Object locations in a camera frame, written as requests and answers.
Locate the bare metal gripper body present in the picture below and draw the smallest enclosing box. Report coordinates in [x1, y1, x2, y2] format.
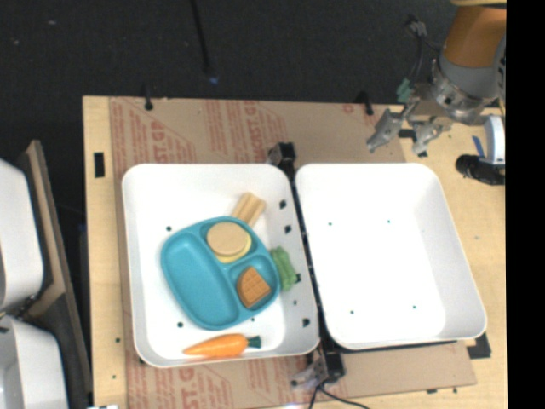
[401, 70, 491, 130]

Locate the white plastic tray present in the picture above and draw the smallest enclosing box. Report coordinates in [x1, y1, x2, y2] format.
[121, 162, 322, 369]
[294, 162, 488, 352]

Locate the brown cardboard board red print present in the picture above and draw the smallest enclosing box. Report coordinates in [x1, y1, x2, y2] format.
[108, 96, 479, 409]

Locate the thin black rod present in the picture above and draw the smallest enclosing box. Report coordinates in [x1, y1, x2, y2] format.
[284, 163, 338, 357]

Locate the beige bread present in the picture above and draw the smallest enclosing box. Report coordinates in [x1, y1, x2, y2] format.
[230, 192, 267, 228]

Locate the green lettuce toy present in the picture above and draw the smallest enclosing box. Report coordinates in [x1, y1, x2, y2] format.
[269, 245, 300, 293]

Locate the round tan biscuit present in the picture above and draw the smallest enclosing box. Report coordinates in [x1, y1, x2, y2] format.
[205, 221, 253, 265]

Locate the orange waffle slice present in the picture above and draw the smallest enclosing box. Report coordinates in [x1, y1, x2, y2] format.
[236, 266, 273, 309]

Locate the blue divided plate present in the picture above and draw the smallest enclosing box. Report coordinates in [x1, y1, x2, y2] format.
[159, 216, 283, 331]

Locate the orange carrot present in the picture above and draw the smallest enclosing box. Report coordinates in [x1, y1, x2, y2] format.
[182, 332, 262, 360]

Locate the black cylinder on white bracket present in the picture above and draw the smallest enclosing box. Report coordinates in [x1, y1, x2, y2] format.
[455, 114, 507, 187]

